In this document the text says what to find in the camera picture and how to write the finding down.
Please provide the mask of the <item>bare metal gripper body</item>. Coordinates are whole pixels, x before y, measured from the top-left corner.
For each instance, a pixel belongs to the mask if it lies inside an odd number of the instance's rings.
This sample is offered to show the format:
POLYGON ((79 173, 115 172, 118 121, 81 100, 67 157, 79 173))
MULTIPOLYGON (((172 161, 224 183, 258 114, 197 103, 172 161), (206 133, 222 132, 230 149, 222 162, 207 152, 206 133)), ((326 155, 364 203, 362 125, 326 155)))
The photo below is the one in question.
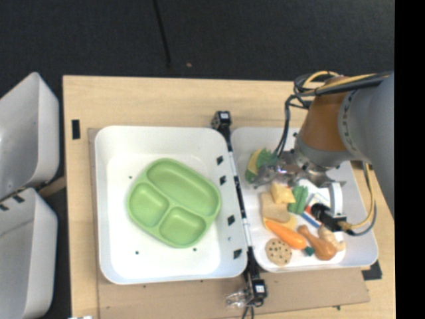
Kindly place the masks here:
POLYGON ((316 187, 329 187, 332 183, 338 183, 341 186, 346 184, 345 180, 332 179, 328 176, 327 169, 295 152, 284 152, 279 156, 278 163, 282 169, 283 180, 290 185, 295 185, 302 179, 308 180, 316 187))

